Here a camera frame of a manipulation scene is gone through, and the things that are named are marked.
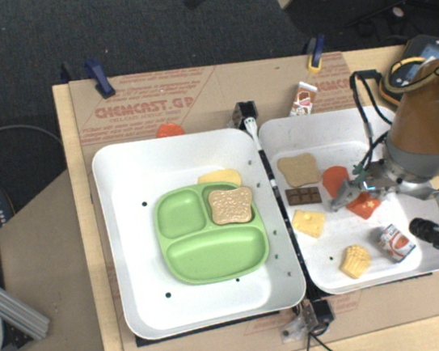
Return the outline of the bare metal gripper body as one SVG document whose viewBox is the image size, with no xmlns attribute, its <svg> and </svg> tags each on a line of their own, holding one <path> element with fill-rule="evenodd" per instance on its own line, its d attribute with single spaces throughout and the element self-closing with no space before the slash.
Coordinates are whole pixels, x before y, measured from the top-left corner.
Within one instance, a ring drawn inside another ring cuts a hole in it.
<svg viewBox="0 0 439 351">
<path fill-rule="evenodd" d="M 413 182 L 412 174 L 393 159 L 371 162 L 364 171 L 359 187 L 367 192 L 393 191 L 402 184 Z"/>
</svg>

